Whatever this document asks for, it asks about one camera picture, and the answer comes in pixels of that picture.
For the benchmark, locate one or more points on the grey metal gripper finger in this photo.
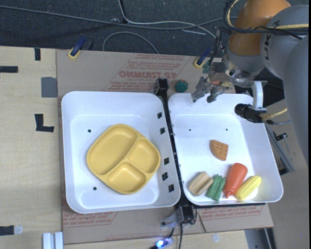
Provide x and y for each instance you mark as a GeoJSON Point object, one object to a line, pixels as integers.
{"type": "Point", "coordinates": [199, 90]}
{"type": "Point", "coordinates": [214, 93]}

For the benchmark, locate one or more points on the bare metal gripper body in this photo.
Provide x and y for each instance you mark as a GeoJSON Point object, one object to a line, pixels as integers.
{"type": "Point", "coordinates": [224, 72]}

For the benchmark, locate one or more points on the yellow toy corn cob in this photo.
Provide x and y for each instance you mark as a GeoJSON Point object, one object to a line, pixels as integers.
{"type": "Point", "coordinates": [248, 187]}

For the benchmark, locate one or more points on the tan toy bread roll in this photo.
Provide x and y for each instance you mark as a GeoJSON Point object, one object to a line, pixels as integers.
{"type": "Point", "coordinates": [200, 183]}

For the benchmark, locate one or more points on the orange waffle piece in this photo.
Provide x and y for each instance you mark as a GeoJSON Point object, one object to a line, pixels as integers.
{"type": "Point", "coordinates": [219, 149]}

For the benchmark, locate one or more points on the green and orange round toy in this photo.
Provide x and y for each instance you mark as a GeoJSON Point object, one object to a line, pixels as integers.
{"type": "Point", "coordinates": [181, 85]}

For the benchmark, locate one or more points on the yellow divided plate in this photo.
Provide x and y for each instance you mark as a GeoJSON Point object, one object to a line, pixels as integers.
{"type": "Point", "coordinates": [123, 158]}

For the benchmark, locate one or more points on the green toy asparagus bundle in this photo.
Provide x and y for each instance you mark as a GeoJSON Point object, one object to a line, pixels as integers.
{"type": "Point", "coordinates": [216, 187]}

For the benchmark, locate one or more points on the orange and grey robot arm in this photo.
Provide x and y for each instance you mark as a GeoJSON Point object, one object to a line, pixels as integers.
{"type": "Point", "coordinates": [280, 38]}

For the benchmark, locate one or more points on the white plastic tray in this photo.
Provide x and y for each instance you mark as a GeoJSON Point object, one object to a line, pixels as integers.
{"type": "Point", "coordinates": [80, 149]}
{"type": "Point", "coordinates": [202, 123]}

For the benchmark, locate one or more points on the orange toy bottle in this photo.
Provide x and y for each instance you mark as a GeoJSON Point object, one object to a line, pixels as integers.
{"type": "Point", "coordinates": [235, 179]}

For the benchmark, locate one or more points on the brown cardboard board red print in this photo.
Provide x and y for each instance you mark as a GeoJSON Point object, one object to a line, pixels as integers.
{"type": "Point", "coordinates": [98, 69]}

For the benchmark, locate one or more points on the black cylinder on white bracket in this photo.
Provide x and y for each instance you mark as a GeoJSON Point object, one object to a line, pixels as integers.
{"type": "Point", "coordinates": [254, 105]}

